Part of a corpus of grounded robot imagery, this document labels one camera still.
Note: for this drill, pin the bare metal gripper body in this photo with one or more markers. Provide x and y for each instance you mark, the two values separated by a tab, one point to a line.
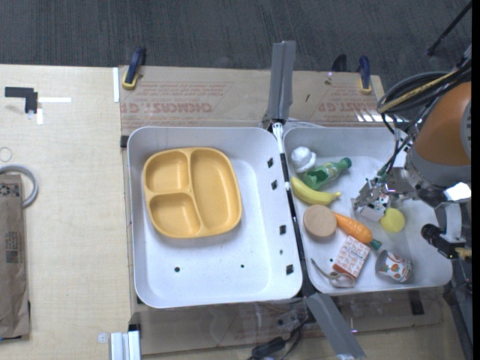
405	184

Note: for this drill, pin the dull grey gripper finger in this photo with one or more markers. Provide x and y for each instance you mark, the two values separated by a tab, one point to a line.
387	190
364	196

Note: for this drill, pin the small white carton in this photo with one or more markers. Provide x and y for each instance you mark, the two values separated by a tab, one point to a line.
375	212

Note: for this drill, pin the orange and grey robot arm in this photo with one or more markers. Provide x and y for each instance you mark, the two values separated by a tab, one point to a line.
440	133

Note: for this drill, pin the yellow ball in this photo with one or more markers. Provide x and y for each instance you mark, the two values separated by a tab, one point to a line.
393	220

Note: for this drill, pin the orange carrot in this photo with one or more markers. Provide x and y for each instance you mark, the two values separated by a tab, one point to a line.
354	229

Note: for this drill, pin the green plastic bottle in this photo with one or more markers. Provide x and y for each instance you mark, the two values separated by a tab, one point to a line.
324	173

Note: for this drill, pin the tan round biscuit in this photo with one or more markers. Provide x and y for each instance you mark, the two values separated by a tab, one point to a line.
319	221

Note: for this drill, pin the yellow banana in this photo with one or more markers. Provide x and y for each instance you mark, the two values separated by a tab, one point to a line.
309	194

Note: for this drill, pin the orange and white carton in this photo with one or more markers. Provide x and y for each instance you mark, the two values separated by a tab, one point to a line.
351	257

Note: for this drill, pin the white plastic tray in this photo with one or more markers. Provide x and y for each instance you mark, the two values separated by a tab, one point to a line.
225	272
423	253

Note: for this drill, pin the white crumpled lump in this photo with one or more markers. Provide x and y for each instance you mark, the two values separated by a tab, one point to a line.
302	159

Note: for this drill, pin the white cup with orange print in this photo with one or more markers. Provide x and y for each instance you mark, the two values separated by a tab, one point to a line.
395	267

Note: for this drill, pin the yellow divided plate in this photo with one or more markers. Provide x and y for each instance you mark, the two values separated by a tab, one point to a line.
210	189

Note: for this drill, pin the brown cardboard board red print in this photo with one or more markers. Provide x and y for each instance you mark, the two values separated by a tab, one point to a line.
210	103

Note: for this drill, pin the brown paper bag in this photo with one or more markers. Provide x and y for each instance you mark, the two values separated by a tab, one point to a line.
13	261

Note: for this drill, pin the black cylinder on white bracket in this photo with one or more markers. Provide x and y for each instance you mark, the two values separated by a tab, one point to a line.
439	238

